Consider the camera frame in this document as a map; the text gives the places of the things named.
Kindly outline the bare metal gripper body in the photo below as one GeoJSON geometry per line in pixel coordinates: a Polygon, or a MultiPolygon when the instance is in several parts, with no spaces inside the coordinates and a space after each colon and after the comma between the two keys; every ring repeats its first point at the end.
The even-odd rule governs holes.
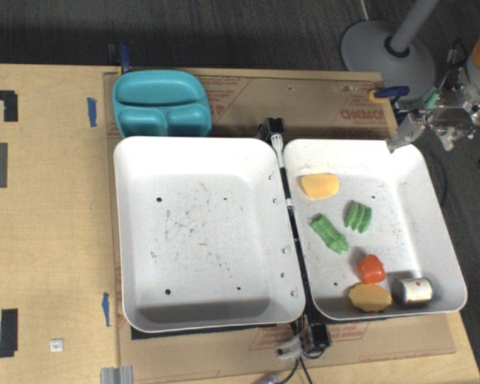
{"type": "Polygon", "coordinates": [[[433,92],[424,99],[426,121],[435,131],[452,128],[465,135],[480,128],[480,94],[464,90],[433,92]]]}

